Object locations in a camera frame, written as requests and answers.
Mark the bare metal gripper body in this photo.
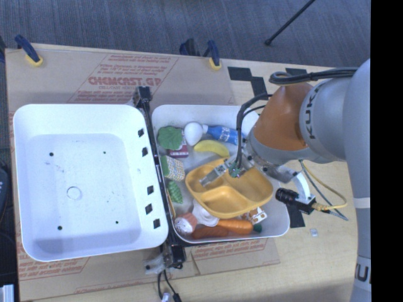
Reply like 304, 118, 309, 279
224, 155, 274, 179

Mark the yellow banana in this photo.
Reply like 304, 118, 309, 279
193, 139, 231, 159

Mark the yellow divided plate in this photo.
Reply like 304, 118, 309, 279
184, 157, 275, 220

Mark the blue bottle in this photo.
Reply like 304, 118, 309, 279
201, 125, 247, 146

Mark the green ribbed vegetable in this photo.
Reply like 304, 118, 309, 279
166, 180, 184, 205

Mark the yellow and green corn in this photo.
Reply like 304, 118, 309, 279
160, 155, 186, 182

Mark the white garlic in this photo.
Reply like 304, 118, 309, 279
191, 199, 220, 228

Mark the dark red can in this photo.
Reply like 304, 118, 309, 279
166, 144, 190, 159

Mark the white egg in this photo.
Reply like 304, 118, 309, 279
183, 121, 204, 147

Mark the white and orange carton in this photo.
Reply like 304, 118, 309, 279
241, 206, 268, 225

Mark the pink and white meat piece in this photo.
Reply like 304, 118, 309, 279
173, 212, 199, 236

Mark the thin black rod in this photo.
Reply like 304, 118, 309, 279
142, 101, 174, 248

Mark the orange carrot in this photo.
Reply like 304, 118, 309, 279
217, 218, 263, 235

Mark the green broccoli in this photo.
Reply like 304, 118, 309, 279
157, 125, 185, 151

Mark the white plastic tray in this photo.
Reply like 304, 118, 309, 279
150, 104, 291, 245
12, 103, 169, 262

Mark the black tripod leg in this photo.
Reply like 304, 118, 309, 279
264, 0, 338, 47

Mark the brown cardboard board red print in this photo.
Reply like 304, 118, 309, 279
4, 44, 281, 298

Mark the black cylinder on white bracket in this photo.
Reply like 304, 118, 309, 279
275, 169, 317, 215

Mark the black block with thin wires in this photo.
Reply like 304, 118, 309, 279
144, 243, 187, 275
133, 86, 152, 107

